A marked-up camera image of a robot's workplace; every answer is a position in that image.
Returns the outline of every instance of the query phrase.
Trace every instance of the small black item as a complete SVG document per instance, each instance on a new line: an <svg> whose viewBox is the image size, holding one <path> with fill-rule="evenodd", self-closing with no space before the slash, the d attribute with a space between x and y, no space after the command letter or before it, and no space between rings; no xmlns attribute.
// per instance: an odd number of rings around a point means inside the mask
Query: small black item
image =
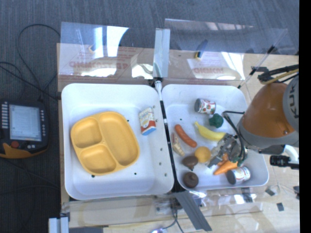
<svg viewBox="0 0 311 233"><path fill-rule="evenodd" d="M267 67L258 67L258 68L251 67L251 69L255 70L256 72L268 72L269 71Z"/></svg>
<svg viewBox="0 0 311 233"><path fill-rule="evenodd" d="M294 191L295 191L295 193L296 193L296 199L298 199L299 200L299 186L298 185L296 185L296 186L294 186Z"/></svg>
<svg viewBox="0 0 311 233"><path fill-rule="evenodd" d="M235 175L231 170L229 171L225 174L225 176L227 177L227 180L230 184L235 184L237 182Z"/></svg>
<svg viewBox="0 0 311 233"><path fill-rule="evenodd" d="M202 56L203 56L203 53L204 53L204 51L205 51L205 49L206 49L206 47L207 47L207 43L208 43L208 41L206 40L206 39L204 39L202 42L201 42L201 44L197 47L197 52L196 52L196 54L195 54L195 57L196 58L199 58L199 59L201 59L202 58Z"/></svg>
<svg viewBox="0 0 311 233"><path fill-rule="evenodd" d="M246 203L252 203L253 202L253 198L252 198L252 195L250 193L249 187L241 188L241 190L242 190L242 196L243 196L244 201Z"/></svg>
<svg viewBox="0 0 311 233"><path fill-rule="evenodd" d="M258 80L261 82L266 82L266 81L271 80L273 78L272 77L273 75L290 72L290 71L296 70L298 68L299 68L299 64L287 66L287 67L281 67L278 69L273 69L271 71L264 71L264 73L262 73L258 76Z"/></svg>
<svg viewBox="0 0 311 233"><path fill-rule="evenodd" d="M268 189L266 189L266 190L265 190L265 192L266 192L266 193L268 193L270 196L273 196L273 195L275 195L275 194L276 194L274 191L272 191L272 190L271 190L271 189L269 189L269 188L268 188Z"/></svg>
<svg viewBox="0 0 311 233"><path fill-rule="evenodd" d="M278 211L281 212L281 211L284 211L284 206L282 203L277 203L277 208L278 208Z"/></svg>
<svg viewBox="0 0 311 233"><path fill-rule="evenodd" d="M102 227L83 227L69 229L69 233L102 233Z"/></svg>
<svg viewBox="0 0 311 233"><path fill-rule="evenodd" d="M299 170L299 164L290 163L291 159L285 155L271 155L270 156L270 164L272 166L279 167L287 167L289 166L291 169Z"/></svg>

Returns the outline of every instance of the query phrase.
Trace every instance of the yellow plate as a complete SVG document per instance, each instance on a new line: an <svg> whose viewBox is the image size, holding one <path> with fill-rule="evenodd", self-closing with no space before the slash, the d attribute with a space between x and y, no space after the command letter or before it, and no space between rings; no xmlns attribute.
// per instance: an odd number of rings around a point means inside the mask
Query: yellow plate
<svg viewBox="0 0 311 233"><path fill-rule="evenodd" d="M139 145L126 118L102 112L76 122L70 132L73 148L83 168L92 175L124 169L139 157Z"/></svg>

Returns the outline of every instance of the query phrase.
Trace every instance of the gray carpet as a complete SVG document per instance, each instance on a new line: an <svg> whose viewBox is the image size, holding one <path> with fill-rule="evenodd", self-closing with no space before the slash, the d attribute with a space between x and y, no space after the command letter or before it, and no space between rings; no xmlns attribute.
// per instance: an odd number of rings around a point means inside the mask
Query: gray carpet
<svg viewBox="0 0 311 233"><path fill-rule="evenodd" d="M48 219L59 217L55 75L61 22L150 30L163 28L166 18L287 29L289 44L275 54L299 50L299 0L0 0L0 98L37 100L39 87L49 94L43 102L51 119L51 144L45 153L0 159L0 233L45 233ZM255 35L250 44L256 46L254 52L267 51L262 35ZM32 187L16 189L22 186Z"/></svg>

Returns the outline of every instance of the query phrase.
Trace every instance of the soup can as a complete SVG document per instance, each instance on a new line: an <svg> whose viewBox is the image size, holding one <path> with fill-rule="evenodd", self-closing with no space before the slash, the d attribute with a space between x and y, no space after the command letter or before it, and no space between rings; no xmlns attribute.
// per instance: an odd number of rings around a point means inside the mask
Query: soup can
<svg viewBox="0 0 311 233"><path fill-rule="evenodd" d="M194 104L194 110L199 113L212 115L215 113L216 103L206 99L197 99Z"/></svg>
<svg viewBox="0 0 311 233"><path fill-rule="evenodd" d="M241 184L242 182L249 180L251 177L251 173L246 166L229 170L225 175L230 184Z"/></svg>

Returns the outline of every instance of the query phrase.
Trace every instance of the toy sausage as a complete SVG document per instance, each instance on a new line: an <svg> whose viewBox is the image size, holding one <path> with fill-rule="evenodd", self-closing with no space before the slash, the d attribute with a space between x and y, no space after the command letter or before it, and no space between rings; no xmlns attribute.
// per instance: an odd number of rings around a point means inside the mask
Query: toy sausage
<svg viewBox="0 0 311 233"><path fill-rule="evenodd" d="M196 141L192 140L183 130L180 124L175 125L175 131L178 134L178 136L190 147L195 148L197 146Z"/></svg>

